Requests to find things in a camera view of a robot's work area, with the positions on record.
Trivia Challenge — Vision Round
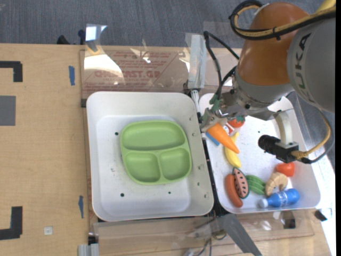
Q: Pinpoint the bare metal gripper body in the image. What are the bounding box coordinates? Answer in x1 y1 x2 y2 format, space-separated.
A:
213 89 280 121

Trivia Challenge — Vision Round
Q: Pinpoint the orange carrot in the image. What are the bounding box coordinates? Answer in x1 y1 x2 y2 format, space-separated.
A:
207 122 240 155

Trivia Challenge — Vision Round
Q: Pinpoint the red tomato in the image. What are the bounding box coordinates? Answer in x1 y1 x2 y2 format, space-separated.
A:
227 115 246 129

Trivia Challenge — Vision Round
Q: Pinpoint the yellow banana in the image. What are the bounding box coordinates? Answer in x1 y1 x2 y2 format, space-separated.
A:
224 132 242 169

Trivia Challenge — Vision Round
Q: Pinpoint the white plastic tray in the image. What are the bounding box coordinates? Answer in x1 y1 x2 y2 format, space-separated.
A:
198 92 321 215
85 91 215 222

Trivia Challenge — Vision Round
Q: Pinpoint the green divided plate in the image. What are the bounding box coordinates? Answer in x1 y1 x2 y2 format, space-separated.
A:
119 119 193 186

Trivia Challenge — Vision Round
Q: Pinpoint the watermelon slice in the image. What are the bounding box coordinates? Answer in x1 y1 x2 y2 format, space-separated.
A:
232 167 250 199

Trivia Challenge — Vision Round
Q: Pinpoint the red sausage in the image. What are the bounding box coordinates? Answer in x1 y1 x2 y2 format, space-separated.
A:
224 173 244 209

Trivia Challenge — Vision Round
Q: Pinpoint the green pea pod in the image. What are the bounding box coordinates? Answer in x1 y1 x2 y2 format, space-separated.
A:
245 174 266 196

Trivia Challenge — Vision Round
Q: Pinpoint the orange red pepper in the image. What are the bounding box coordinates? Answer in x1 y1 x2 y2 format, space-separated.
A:
275 162 296 178

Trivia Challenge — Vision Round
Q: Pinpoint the beige croissant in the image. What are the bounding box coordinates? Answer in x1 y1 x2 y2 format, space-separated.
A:
264 171 289 197

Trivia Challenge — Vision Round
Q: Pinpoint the brown cardboard board red print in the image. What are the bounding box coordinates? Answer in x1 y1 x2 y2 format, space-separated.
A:
79 45 320 238

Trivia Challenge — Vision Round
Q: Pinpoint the blue plastic bottle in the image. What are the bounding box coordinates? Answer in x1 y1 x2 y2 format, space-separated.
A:
258 188 301 209

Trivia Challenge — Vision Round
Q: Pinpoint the black cylinder on white bracket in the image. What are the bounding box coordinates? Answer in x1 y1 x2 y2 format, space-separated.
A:
257 110 301 164

